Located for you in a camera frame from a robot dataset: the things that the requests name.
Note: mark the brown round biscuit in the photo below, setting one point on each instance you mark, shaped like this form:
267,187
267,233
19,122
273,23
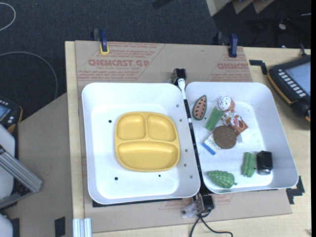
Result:
224,137

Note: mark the brown cardboard board red print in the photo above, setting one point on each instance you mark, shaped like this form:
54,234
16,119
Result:
153,58

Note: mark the orange and white carton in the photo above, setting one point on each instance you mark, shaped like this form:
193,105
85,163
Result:
234,121

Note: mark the black can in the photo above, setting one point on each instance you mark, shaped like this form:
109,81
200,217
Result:
264,162

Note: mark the blue and white packet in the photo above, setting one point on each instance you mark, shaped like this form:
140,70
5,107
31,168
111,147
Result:
209,144

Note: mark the green grapes toy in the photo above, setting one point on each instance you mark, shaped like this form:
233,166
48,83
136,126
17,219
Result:
221,178

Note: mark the green asparagus bundle toy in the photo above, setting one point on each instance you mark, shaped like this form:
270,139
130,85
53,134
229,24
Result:
248,164

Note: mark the watermelon slice toy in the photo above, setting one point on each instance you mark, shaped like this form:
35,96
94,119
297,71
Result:
199,108

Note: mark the thin black and white rod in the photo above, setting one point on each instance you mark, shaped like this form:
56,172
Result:
189,118

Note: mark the green celery stick toy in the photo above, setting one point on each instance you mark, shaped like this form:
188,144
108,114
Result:
213,118

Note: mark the white plastic tray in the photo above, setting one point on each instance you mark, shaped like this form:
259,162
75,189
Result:
103,142
271,132

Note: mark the yellow divided plate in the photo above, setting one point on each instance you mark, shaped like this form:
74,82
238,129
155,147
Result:
147,142

